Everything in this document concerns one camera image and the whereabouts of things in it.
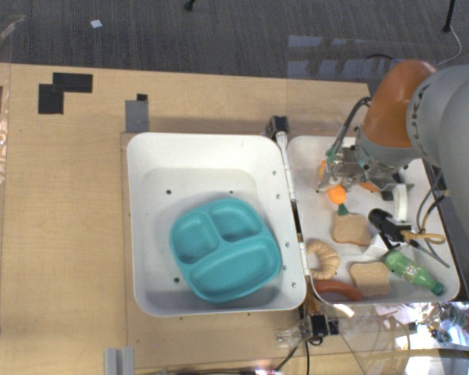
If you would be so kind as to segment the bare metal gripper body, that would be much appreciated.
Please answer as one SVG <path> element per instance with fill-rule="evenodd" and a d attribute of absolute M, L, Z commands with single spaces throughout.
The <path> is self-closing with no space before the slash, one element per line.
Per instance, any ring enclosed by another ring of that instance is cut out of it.
<path fill-rule="evenodd" d="M 378 162 L 359 145 L 338 149 L 331 146 L 327 150 L 327 174 L 331 174 L 337 184 L 341 184 L 342 179 L 354 179 L 355 184 L 377 187 L 374 174 L 378 169 Z"/>

